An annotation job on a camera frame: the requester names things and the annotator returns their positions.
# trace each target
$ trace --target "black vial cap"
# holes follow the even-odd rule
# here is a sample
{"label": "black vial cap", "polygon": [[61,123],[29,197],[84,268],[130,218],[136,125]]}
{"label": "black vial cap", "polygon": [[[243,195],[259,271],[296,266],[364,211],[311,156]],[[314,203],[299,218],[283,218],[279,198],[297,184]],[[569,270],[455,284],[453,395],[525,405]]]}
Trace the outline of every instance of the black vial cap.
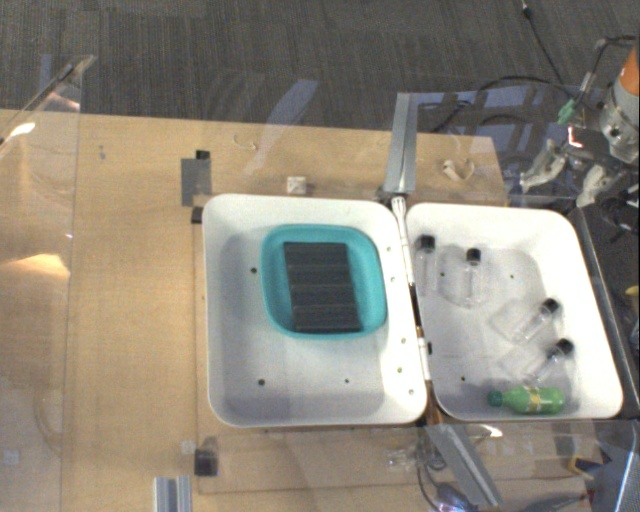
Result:
{"label": "black vial cap", "polygon": [[431,235],[422,235],[418,239],[418,249],[433,252],[436,249],[436,239]]}
{"label": "black vial cap", "polygon": [[573,343],[571,343],[568,339],[562,338],[558,343],[556,343],[556,347],[562,350],[562,353],[566,356],[573,352]]}
{"label": "black vial cap", "polygon": [[542,307],[548,309],[551,313],[555,313],[560,308],[560,304],[554,299],[547,299],[542,303]]}
{"label": "black vial cap", "polygon": [[482,260],[482,252],[480,249],[471,248],[467,251],[467,261],[472,265],[477,265]]}

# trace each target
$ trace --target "plastic bottle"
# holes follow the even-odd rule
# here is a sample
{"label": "plastic bottle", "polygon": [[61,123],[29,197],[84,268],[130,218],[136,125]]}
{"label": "plastic bottle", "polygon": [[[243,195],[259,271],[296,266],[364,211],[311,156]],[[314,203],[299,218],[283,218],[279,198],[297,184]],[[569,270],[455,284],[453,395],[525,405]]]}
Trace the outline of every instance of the plastic bottle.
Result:
{"label": "plastic bottle", "polygon": [[420,295],[426,295],[427,290],[435,290],[437,288],[435,251],[436,239],[433,236],[422,235],[418,239],[416,282]]}
{"label": "plastic bottle", "polygon": [[467,251],[464,272],[464,290],[462,304],[468,308],[482,302],[482,252],[471,248]]}
{"label": "plastic bottle", "polygon": [[491,391],[491,407],[509,407],[517,414],[558,414],[564,407],[564,394],[558,388],[518,386],[504,393]]}
{"label": "plastic bottle", "polygon": [[546,299],[535,313],[523,318],[514,329],[511,341],[526,343],[531,341],[542,328],[551,322],[554,313],[560,309],[560,304],[554,299]]}
{"label": "plastic bottle", "polygon": [[540,384],[554,368],[563,364],[569,354],[573,352],[574,346],[569,340],[562,338],[558,343],[544,352],[544,359],[532,361],[525,368],[523,382],[534,386]]}

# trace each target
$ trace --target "metal bracket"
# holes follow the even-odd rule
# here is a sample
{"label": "metal bracket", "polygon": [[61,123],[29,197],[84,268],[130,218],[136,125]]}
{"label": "metal bracket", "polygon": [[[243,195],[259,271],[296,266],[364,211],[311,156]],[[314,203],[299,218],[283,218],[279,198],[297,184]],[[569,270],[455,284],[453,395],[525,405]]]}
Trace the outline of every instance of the metal bracket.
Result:
{"label": "metal bracket", "polygon": [[418,99],[415,94],[400,93],[391,129],[391,145],[381,199],[407,194],[416,188],[416,140],[418,132]]}
{"label": "metal bracket", "polygon": [[435,425],[426,428],[469,500],[478,507],[497,507],[502,496],[476,453],[462,425]]}
{"label": "metal bracket", "polygon": [[195,158],[181,162],[182,206],[194,206],[193,197],[211,195],[211,159],[208,151],[197,150]]}
{"label": "metal bracket", "polygon": [[153,484],[155,512],[191,512],[191,478],[156,477]]}

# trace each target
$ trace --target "glass vial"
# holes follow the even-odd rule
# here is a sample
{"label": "glass vial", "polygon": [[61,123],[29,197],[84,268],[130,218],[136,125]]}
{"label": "glass vial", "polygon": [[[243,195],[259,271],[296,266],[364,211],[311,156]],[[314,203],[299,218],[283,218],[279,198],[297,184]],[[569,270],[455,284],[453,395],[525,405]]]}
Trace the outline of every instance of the glass vial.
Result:
{"label": "glass vial", "polygon": [[422,235],[416,251],[416,283],[420,295],[437,288],[436,270],[436,239]]}
{"label": "glass vial", "polygon": [[516,344],[531,341],[545,325],[551,322],[558,309],[560,309],[560,304],[556,300],[546,299],[533,314],[525,316],[518,323],[511,336],[511,341]]}
{"label": "glass vial", "polygon": [[525,369],[523,382],[530,386],[537,386],[544,381],[554,369],[562,366],[569,354],[573,352],[574,346],[569,340],[563,338],[558,343],[544,352],[544,359],[532,361]]}
{"label": "glass vial", "polygon": [[471,248],[467,251],[464,266],[464,290],[462,303],[471,308],[482,302],[482,252]]}

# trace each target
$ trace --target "transparent container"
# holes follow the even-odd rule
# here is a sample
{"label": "transparent container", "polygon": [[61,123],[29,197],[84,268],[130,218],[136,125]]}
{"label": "transparent container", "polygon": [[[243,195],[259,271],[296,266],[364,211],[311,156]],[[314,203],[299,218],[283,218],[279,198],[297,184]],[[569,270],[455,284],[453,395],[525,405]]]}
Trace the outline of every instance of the transparent container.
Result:
{"label": "transparent container", "polygon": [[573,350],[574,345],[571,341],[561,339],[551,348],[545,350],[542,357],[538,353],[537,357],[528,362],[523,372],[522,381],[530,386],[541,384],[553,373],[566,367]]}
{"label": "transparent container", "polygon": [[482,302],[482,270],[482,252],[475,247],[469,249],[464,266],[464,288],[462,292],[462,305],[467,308],[475,307]]}
{"label": "transparent container", "polygon": [[534,313],[525,316],[517,324],[510,339],[513,343],[527,343],[548,325],[554,314],[560,309],[560,303],[555,299],[546,299]]}
{"label": "transparent container", "polygon": [[[9,87],[31,94],[30,101],[21,110],[0,109],[3,512],[68,510],[61,503],[72,451],[65,412],[73,403],[67,400],[69,286],[82,80],[93,60],[43,55],[39,84],[23,76]],[[28,59],[21,64],[31,69]],[[0,70],[0,83],[11,82]]]}
{"label": "transparent container", "polygon": [[421,296],[438,288],[436,239],[423,235],[418,239],[416,250],[416,286]]}

